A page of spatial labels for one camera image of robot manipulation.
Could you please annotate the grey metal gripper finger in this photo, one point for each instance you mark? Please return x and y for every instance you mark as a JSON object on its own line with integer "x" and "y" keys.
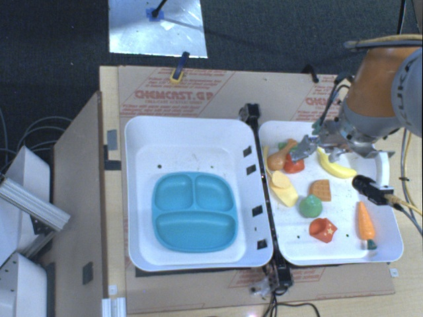
{"x": 303, "y": 149}
{"x": 336, "y": 154}

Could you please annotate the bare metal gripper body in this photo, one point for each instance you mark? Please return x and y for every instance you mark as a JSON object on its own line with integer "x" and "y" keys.
{"x": 337, "y": 135}

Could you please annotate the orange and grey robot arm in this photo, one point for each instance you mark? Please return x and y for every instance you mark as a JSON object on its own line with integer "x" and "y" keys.
{"x": 371, "y": 88}

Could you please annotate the yellow banana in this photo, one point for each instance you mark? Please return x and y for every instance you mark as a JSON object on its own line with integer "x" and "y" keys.
{"x": 333, "y": 169}

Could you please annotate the red tomato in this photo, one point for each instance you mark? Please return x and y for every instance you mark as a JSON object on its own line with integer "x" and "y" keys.
{"x": 295, "y": 167}

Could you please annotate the small green toy piece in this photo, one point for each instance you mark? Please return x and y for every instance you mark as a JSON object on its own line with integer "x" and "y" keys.
{"x": 282, "y": 145}

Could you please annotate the orange chicken drumstick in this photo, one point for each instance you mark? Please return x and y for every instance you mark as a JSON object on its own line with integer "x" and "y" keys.
{"x": 276, "y": 161}

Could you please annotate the orange waffle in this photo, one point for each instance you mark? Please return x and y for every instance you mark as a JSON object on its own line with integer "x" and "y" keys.
{"x": 321, "y": 191}

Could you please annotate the yellow cheese wedge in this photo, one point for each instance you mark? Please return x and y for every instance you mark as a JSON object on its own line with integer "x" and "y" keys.
{"x": 287, "y": 195}

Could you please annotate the green pear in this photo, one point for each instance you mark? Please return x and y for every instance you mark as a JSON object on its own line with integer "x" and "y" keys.
{"x": 310, "y": 206}

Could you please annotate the thin black and white rod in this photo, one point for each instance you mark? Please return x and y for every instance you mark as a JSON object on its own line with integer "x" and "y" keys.
{"x": 267, "y": 197}

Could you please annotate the orange carrot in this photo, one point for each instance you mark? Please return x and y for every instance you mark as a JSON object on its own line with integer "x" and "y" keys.
{"x": 365, "y": 225}

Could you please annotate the red fries carton with star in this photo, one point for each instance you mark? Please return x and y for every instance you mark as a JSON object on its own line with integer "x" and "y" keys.
{"x": 325, "y": 231}

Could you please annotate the white plastic tray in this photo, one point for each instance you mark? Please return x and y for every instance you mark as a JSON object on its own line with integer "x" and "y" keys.
{"x": 185, "y": 144}
{"x": 343, "y": 253}

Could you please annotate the brown cardboard board red print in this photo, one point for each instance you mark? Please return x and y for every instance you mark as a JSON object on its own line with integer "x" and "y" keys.
{"x": 205, "y": 94}

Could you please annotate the blue divided plate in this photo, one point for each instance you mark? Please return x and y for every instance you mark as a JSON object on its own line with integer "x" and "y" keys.
{"x": 195, "y": 223}

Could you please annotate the black cylinder on white bracket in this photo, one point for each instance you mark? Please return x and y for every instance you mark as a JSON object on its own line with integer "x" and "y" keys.
{"x": 367, "y": 185}

